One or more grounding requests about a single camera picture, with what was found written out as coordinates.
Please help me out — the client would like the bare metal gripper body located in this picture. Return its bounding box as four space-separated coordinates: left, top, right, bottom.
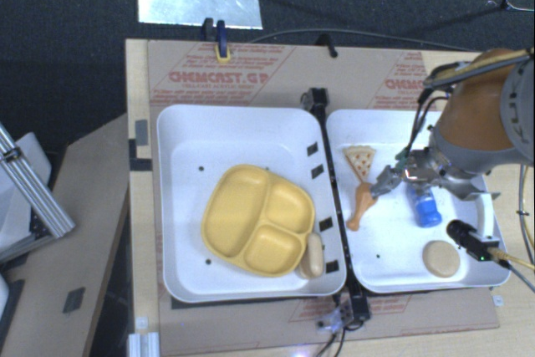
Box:
399 149 453 191

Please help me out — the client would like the orange toy chicken drumstick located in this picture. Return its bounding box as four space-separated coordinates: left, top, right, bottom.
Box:
345 181 380 232

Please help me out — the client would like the toy pizza slice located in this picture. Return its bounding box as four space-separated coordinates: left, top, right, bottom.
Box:
343 145 377 184

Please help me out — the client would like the clear bottle with blue label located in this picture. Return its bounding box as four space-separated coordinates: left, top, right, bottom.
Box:
406 184 443 228

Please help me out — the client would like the thin black rod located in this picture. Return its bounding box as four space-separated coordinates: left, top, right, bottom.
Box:
313 106 361 298

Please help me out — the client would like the white plastic tray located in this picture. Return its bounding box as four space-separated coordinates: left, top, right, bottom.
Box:
324 109 512 294
155 104 349 303

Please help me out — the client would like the round beige biscuit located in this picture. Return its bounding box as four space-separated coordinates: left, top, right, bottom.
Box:
421 239 461 279

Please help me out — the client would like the beige bread roll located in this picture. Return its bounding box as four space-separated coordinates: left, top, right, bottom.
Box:
298 232 326 281

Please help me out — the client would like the yellow divided plate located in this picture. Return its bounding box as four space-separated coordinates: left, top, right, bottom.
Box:
201 163 317 277

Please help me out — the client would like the brown cardboard board, red print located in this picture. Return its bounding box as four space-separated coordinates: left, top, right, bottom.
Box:
146 38 501 353

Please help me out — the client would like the black cylinder on white bracket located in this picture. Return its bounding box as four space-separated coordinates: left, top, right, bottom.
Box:
446 190 502 263

